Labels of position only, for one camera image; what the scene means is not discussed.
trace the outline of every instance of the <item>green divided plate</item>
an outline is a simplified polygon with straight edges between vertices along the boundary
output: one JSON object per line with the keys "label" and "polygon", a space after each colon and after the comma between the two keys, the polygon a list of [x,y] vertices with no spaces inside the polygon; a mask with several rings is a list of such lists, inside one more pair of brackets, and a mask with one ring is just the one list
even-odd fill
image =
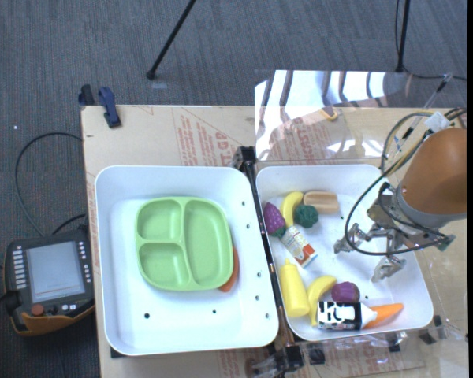
{"label": "green divided plate", "polygon": [[223,285],[233,271],[228,221],[211,200],[150,200],[136,215],[135,237],[140,272],[154,287],[209,290]]}

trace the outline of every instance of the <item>orange object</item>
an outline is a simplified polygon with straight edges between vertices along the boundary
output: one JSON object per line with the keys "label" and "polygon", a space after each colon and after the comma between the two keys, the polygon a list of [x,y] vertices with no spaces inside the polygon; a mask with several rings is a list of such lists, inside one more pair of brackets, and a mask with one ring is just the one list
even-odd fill
{"label": "orange object", "polygon": [[240,263],[238,261],[238,253],[237,253],[237,249],[233,245],[233,271],[232,271],[231,276],[229,277],[228,281],[226,281],[223,285],[221,285],[219,290],[221,290],[225,293],[227,293],[229,290],[231,290],[231,287],[233,287],[233,285],[237,281],[239,270],[240,270]]}
{"label": "orange object", "polygon": [[403,309],[403,304],[401,302],[397,302],[395,304],[387,304],[384,306],[371,306],[370,309],[372,311],[377,312],[377,317],[372,321],[368,322],[364,328],[373,328],[376,324],[379,324],[383,320],[390,318],[397,313],[399,313]]}

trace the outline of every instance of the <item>gray carpet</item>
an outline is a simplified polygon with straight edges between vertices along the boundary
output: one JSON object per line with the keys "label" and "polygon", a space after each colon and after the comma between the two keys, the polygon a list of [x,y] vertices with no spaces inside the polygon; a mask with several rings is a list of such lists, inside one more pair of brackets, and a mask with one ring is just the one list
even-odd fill
{"label": "gray carpet", "polygon": [[[146,73],[188,1],[0,0],[0,263],[11,241],[39,235],[16,196],[18,154],[46,132],[80,134],[84,84],[95,98],[110,87],[117,104],[254,105],[256,77],[269,70],[397,67],[405,0],[398,14],[397,0],[197,0],[151,81]],[[404,67],[451,72],[439,99],[467,105],[467,0],[411,0]],[[32,144],[18,184],[45,233],[85,213],[80,141]],[[0,295],[2,285],[0,269]],[[0,302],[0,377],[53,376],[99,376],[94,317],[23,338]]]}

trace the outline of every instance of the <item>toy banana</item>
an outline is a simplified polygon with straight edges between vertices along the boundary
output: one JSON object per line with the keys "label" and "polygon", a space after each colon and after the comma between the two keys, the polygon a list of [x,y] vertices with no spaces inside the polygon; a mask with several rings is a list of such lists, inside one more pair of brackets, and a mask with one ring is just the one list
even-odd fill
{"label": "toy banana", "polygon": [[337,283],[337,279],[330,275],[317,277],[307,289],[308,304],[310,304],[310,324],[317,324],[317,303],[319,299]]}
{"label": "toy banana", "polygon": [[280,211],[284,217],[286,228],[289,228],[294,224],[294,209],[302,200],[303,192],[300,191],[292,191],[285,196],[284,200],[282,200]]}

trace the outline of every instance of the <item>purple toy vegetable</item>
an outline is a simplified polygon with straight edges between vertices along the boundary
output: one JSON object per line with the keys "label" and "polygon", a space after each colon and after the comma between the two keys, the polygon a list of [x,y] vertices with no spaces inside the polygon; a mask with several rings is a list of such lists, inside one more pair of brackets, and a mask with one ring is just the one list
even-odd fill
{"label": "purple toy vegetable", "polygon": [[273,203],[268,202],[263,209],[263,216],[268,234],[282,237],[285,233],[285,220],[281,211]]}
{"label": "purple toy vegetable", "polygon": [[359,302],[359,288],[350,281],[337,283],[331,288],[331,298],[335,302]]}

